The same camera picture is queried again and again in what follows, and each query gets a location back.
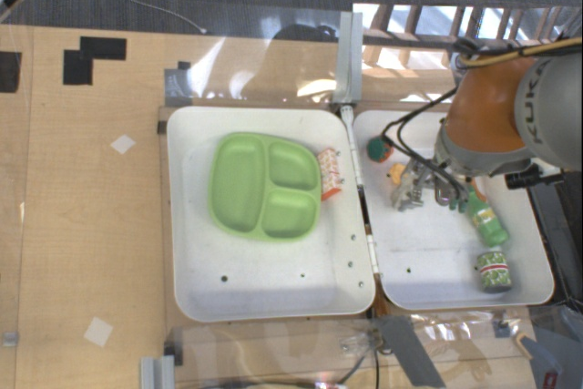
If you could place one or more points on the orange and white carton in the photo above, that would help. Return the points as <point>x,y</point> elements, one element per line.
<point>330,173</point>

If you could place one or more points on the yellow and orange toy food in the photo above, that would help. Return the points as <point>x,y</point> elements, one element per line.
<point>397,172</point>

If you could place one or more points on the green and white can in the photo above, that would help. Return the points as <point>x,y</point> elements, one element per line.
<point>494,271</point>

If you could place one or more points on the green and orange toy fruit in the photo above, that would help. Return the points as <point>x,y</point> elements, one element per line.
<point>378,150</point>

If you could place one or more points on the green divided plate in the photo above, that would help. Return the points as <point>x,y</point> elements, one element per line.
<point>237,182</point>

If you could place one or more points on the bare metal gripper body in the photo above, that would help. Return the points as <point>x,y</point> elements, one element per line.
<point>435,180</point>

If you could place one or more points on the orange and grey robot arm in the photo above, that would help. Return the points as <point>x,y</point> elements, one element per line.
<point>496,105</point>

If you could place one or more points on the black cylinder on white bracket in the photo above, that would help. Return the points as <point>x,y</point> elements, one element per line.
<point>528,177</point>

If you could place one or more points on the green plastic bottle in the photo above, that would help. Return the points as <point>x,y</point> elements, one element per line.
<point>489,223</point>

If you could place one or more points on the white plastic tray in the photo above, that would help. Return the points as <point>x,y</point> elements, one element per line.
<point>432,259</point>
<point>273,278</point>

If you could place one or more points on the thin black and white rod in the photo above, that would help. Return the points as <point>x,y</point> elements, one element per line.
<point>356,159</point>

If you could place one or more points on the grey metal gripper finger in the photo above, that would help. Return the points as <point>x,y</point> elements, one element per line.
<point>401,196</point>
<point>418,197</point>

